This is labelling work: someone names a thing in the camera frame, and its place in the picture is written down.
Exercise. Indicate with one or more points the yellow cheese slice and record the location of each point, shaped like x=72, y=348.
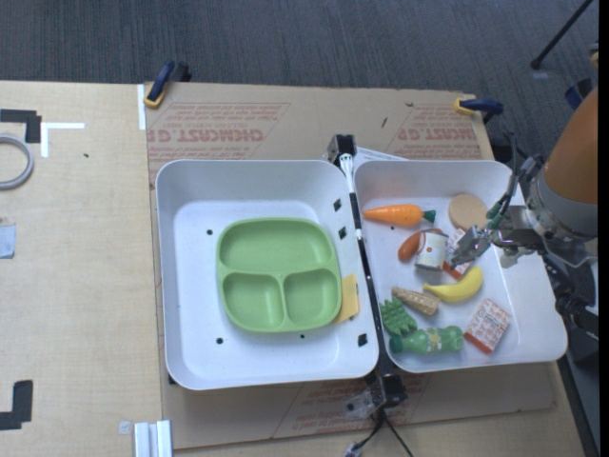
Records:
x=350, y=298

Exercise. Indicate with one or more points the green bottle yellow label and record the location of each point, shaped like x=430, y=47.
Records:
x=428, y=341

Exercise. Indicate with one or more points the white can orange print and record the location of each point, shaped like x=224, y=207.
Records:
x=432, y=251

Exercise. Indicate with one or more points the orange carrot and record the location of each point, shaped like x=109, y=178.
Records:
x=395, y=214

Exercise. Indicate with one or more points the tan ice cream cone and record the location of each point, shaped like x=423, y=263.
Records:
x=418, y=301

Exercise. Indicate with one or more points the white paper sheet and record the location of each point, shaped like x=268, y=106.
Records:
x=376, y=153

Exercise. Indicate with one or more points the brown cardboard board red print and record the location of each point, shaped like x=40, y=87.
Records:
x=285, y=126

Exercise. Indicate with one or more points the white plastic tray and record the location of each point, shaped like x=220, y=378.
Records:
x=200, y=264
x=528, y=303

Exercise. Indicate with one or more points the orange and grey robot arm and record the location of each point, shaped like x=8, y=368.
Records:
x=571, y=160

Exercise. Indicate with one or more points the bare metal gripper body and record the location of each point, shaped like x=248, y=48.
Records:
x=516, y=230

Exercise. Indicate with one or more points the green divided plate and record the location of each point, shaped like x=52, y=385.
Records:
x=276, y=250

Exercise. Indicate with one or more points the small orange and white carton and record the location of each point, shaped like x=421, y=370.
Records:
x=460, y=270

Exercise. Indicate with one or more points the white tape roll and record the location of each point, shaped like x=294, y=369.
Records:
x=29, y=164

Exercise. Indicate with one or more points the large orange and white carton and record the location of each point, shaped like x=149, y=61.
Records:
x=487, y=325

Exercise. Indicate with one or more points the tan round biscuit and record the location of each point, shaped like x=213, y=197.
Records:
x=465, y=210

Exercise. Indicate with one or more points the thin black and white rod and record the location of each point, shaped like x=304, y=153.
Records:
x=367, y=274

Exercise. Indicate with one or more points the yellow banana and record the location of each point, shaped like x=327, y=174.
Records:
x=459, y=289

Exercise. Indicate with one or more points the orange sausage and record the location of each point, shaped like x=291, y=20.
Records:
x=408, y=248

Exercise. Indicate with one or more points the green ridged lettuce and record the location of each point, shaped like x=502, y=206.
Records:
x=397, y=319

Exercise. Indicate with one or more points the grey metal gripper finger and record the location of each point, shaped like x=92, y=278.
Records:
x=476, y=252
x=467, y=241

